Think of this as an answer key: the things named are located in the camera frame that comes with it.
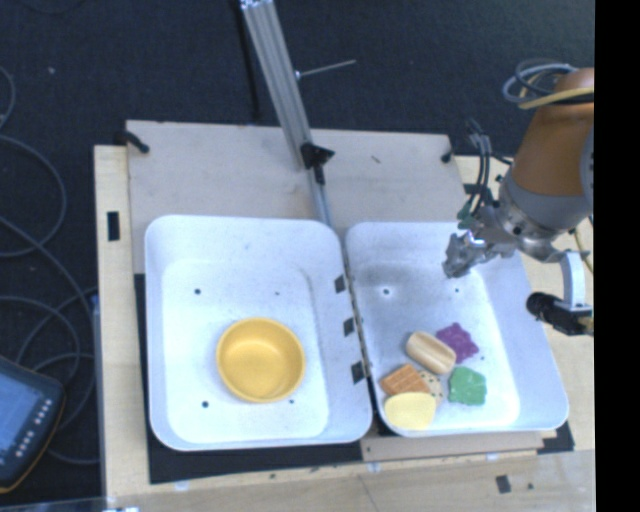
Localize purple grapes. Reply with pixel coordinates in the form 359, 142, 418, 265
435, 322, 481, 365

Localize beige dotted biscuit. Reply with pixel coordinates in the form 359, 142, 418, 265
417, 369, 445, 405

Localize white plastic tray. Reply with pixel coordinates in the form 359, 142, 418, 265
343, 221, 571, 439
143, 214, 374, 453

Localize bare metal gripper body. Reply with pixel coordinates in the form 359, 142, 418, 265
466, 205, 557, 262

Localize brown cardboard board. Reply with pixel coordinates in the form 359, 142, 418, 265
124, 119, 559, 463

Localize green broccoli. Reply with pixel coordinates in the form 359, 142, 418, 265
446, 365, 488, 407

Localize yellow bowl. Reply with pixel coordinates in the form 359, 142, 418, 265
215, 317, 308, 405

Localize tan bread roll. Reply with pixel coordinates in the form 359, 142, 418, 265
404, 330, 458, 377

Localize yellow rounded wedge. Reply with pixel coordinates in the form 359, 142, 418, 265
383, 391, 438, 432

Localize orange waffle biscuit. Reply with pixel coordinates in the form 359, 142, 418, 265
379, 363, 432, 398

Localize black cylinder on white bracket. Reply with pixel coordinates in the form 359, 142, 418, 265
525, 249, 595, 337

